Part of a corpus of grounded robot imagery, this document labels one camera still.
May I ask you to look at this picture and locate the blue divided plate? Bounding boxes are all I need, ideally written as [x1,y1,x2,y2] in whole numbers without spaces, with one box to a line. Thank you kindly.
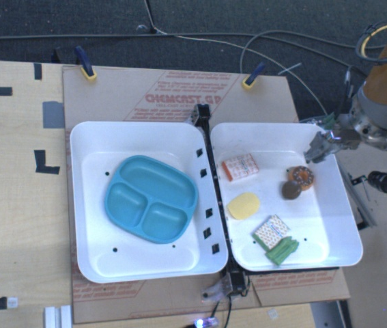
[104,154,199,245]

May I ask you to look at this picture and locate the green and white carton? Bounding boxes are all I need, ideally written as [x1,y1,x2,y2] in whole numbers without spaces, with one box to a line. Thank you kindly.
[251,214,291,252]

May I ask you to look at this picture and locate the green toy beans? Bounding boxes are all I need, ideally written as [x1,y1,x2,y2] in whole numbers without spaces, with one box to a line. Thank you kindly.
[265,236,300,267]

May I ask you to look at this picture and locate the yellow oval toy bread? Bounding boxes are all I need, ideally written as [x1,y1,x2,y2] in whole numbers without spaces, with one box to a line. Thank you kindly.
[227,191,261,221]

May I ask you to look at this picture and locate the thin black rod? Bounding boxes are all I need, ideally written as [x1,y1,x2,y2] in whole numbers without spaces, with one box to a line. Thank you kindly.
[201,114,239,277]

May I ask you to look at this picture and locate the dark brown round biscuit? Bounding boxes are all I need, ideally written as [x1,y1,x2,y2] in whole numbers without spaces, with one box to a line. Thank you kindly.
[281,180,303,201]

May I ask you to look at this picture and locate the brown sprinkled doughnut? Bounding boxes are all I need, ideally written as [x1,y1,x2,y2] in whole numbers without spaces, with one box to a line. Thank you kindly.
[287,165,316,191]

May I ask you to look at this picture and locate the brown cardboard board red print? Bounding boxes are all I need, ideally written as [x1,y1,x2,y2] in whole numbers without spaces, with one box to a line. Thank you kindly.
[61,64,352,325]

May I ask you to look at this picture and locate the white plastic tray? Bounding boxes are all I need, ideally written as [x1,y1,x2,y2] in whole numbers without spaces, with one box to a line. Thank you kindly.
[210,122,364,273]
[69,120,230,284]

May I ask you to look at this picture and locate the black block with thin wires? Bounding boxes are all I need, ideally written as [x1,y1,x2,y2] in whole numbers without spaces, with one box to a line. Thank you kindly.
[225,270,250,297]
[192,103,212,128]

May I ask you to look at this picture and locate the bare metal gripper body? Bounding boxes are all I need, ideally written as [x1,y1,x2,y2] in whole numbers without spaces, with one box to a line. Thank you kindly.
[328,113,387,152]

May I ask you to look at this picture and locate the orange and white carton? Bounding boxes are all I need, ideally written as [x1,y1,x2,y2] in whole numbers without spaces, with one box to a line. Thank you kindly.
[221,152,260,183]

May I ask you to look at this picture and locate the black cylinder on white bracket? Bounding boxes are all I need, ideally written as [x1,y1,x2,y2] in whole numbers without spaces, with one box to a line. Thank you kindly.
[366,170,387,198]

